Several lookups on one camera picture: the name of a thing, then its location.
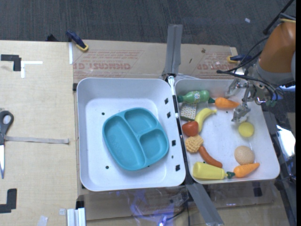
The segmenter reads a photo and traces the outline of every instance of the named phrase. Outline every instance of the toy lemon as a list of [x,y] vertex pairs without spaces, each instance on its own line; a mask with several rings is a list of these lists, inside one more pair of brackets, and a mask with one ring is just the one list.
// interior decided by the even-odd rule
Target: toy lemon
[[243,122],[239,125],[238,132],[243,137],[250,137],[254,133],[254,126],[249,122]]

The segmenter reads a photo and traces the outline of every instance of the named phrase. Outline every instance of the blue plate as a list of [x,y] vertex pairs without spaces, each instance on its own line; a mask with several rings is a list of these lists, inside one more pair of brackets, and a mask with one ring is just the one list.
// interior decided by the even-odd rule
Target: blue plate
[[144,108],[132,108],[108,118],[103,138],[114,160],[126,170],[139,170],[168,152],[169,142],[157,118]]

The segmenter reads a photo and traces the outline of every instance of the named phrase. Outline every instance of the yellow bottle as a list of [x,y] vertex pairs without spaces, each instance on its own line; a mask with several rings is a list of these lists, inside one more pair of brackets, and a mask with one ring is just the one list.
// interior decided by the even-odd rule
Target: yellow bottle
[[219,180],[225,178],[225,170],[207,163],[196,162],[193,165],[192,175],[198,179]]

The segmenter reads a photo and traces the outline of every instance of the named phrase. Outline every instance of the scissors handle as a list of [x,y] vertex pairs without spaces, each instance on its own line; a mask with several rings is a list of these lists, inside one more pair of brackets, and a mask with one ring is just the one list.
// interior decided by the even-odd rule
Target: scissors handle
[[[6,116],[9,116],[10,117],[10,120],[9,122],[5,123],[4,122],[4,118]],[[0,112],[0,133],[5,136],[8,128],[10,127],[10,125],[14,122],[14,116],[11,112],[9,111],[1,111]]]

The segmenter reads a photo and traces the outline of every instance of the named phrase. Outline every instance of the toy banana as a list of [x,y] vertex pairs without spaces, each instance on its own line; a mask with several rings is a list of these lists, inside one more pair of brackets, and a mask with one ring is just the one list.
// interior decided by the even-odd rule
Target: toy banana
[[195,121],[198,123],[198,132],[200,133],[203,128],[204,120],[211,114],[216,113],[216,109],[211,110],[209,108],[204,108],[200,112],[197,113],[195,117]]

